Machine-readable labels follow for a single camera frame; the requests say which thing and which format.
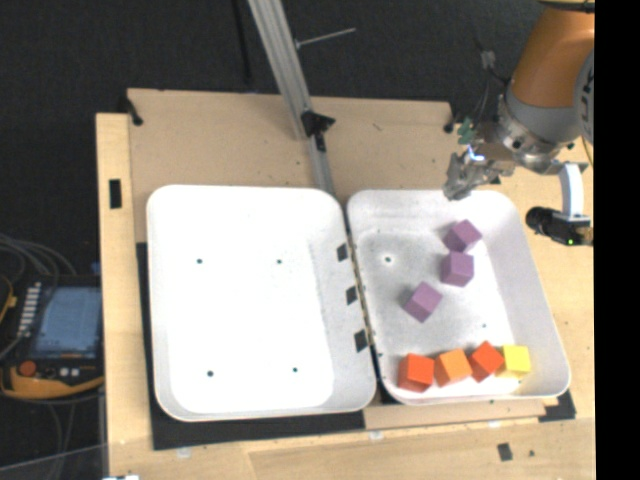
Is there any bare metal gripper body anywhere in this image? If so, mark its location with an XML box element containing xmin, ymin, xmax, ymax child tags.
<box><xmin>468</xmin><ymin>115</ymin><xmax>563</xmax><ymax>176</ymax></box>

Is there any purple cube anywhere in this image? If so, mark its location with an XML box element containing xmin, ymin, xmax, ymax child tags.
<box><xmin>402</xmin><ymin>281</ymin><xmax>444</xmax><ymax>324</ymax></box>
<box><xmin>442</xmin><ymin>219</ymin><xmax>484</xmax><ymax>254</ymax></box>
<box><xmin>439</xmin><ymin>251</ymin><xmax>475</xmax><ymax>288</ymax></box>

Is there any white plastic tray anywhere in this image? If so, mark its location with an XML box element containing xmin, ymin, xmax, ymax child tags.
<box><xmin>345</xmin><ymin>187</ymin><xmax>572</xmax><ymax>407</ymax></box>
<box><xmin>145</xmin><ymin>183</ymin><xmax>378</xmax><ymax>423</ymax></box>

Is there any red-orange cube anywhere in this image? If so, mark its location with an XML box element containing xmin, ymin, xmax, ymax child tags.
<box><xmin>397</xmin><ymin>352</ymin><xmax>436</xmax><ymax>394</ymax></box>
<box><xmin>467</xmin><ymin>340</ymin><xmax>505</xmax><ymax>383</ymax></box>

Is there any yellow cube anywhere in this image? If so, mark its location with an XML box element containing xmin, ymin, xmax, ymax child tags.
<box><xmin>496</xmin><ymin>344</ymin><xmax>533</xmax><ymax>380</ymax></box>

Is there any light orange cube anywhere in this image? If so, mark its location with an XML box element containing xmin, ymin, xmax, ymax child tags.
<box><xmin>433</xmin><ymin>348</ymin><xmax>474</xmax><ymax>388</ymax></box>

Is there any pale wood board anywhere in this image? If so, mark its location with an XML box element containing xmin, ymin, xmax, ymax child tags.
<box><xmin>125</xmin><ymin>87</ymin><xmax>594</xmax><ymax>432</ymax></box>

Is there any black cylinder on white bracket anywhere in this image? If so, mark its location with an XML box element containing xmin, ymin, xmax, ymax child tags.
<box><xmin>525</xmin><ymin>161</ymin><xmax>594</xmax><ymax>247</ymax></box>

